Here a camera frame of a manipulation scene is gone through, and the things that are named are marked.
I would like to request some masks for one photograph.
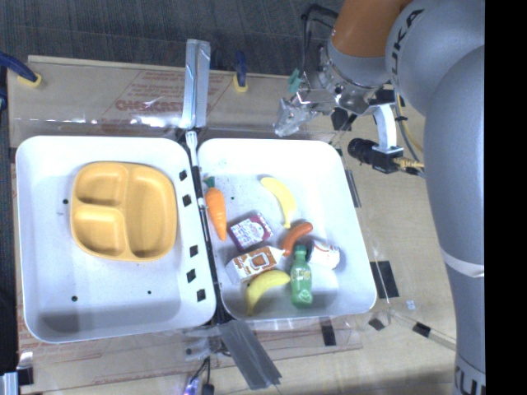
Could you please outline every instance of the banana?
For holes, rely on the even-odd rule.
[[[245,292],[247,301],[247,315],[252,316],[256,303],[262,298],[262,295],[275,286],[285,286],[291,281],[291,277],[284,271],[273,269],[263,272],[253,278]]]
[[[271,192],[282,207],[282,212],[284,216],[284,228],[291,228],[291,219],[296,212],[296,200],[293,197],[291,191],[287,186],[282,183],[280,180],[273,177],[263,177],[260,180],[260,183]]]

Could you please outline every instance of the green bottle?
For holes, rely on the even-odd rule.
[[[296,307],[305,307],[313,303],[311,294],[311,268],[305,261],[307,250],[304,245],[294,248],[295,262],[291,267],[291,302]]]

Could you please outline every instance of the yellow compartment tray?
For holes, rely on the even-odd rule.
[[[73,238],[89,254],[134,262],[161,258],[176,238],[174,185],[148,165],[87,164],[73,184],[70,221]]]

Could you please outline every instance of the silver can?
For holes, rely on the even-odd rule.
[[[311,239],[307,245],[305,260],[309,264],[322,265],[335,269],[340,262],[340,249],[332,244]]]

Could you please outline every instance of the sausage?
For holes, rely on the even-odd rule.
[[[293,251],[295,242],[303,235],[309,234],[313,230],[313,224],[310,222],[302,222],[299,225],[295,225],[289,230],[286,238],[282,241],[282,250],[285,250],[283,255],[289,256]]]

